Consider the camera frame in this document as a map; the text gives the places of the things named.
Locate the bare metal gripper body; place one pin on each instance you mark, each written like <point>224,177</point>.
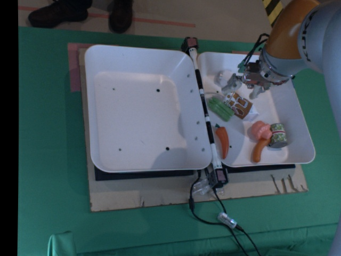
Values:
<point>262,76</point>

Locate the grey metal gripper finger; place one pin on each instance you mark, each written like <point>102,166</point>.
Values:
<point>232,85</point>
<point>257,91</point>

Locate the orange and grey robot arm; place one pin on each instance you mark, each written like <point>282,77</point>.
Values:
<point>317,36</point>

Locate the brown and white carton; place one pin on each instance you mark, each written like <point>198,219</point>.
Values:
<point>241,107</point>

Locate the green toy asparagus bundle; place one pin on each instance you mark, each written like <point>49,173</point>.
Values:
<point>220,109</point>

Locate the white plastic tray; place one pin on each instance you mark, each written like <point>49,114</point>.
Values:
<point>287,111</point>
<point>136,111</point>

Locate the black and white thin rod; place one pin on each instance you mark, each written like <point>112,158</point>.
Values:
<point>205,111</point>

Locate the pink toy shrimp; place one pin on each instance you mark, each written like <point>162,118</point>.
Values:
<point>259,129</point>

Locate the green and white can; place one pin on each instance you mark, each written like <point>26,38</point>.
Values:
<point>278,136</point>

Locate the orange toy carrot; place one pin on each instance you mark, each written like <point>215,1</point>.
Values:
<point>223,140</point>

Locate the orange toy sausage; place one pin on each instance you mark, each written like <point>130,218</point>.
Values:
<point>259,151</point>

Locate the brown cardboard board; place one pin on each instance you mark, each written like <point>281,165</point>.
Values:
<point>160,193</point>

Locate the person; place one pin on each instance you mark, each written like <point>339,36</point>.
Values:
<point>121,12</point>

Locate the green table cloth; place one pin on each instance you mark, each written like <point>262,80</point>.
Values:
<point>42,116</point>

